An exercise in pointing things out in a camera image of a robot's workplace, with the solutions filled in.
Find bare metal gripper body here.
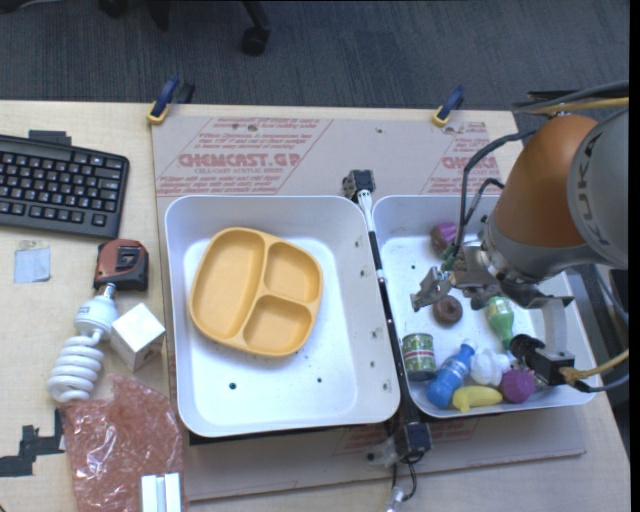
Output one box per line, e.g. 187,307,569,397
449,241,507,297

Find brown doughnut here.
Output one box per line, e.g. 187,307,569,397
432,294,464,328

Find green bottle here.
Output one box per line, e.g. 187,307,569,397
486,295,517,350

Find white plastic tray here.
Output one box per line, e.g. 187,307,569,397
372,194,602,419
164,194,402,439

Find thin black and white rod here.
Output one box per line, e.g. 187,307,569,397
356,189,417,426

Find purple toy grapes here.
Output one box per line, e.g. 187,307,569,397
430,221,459,254
499,368,537,405

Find green can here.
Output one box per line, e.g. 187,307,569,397
401,332,438,383

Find white toy garlic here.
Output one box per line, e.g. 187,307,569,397
469,349,512,388

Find blue bottle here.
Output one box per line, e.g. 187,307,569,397
425,338,479,411

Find yellow banana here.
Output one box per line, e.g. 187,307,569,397
451,384,504,414

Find brown cardboard board, red print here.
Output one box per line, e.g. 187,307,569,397
149,103,587,503

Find yellow divided plate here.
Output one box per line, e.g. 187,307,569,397
188,226,325,358

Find silver metal cube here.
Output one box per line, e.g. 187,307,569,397
109,301,167,373

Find black chair base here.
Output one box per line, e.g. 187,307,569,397
97,0,274,57

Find red and black tape measure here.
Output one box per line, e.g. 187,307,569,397
92,238,150,293

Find white plastic blocks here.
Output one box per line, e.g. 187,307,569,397
140,471,183,512

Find pink bubble wrap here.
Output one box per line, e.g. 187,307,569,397
58,373,190,512

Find white spiral light bulb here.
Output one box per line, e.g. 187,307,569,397
45,282,121,404

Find black keyboard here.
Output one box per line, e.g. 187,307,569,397
0,133,131,240

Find black cylinder on white bracket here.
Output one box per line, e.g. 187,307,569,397
508,293,577,387

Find black block with thin wires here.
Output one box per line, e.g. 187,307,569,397
394,422,434,464
341,169,377,202

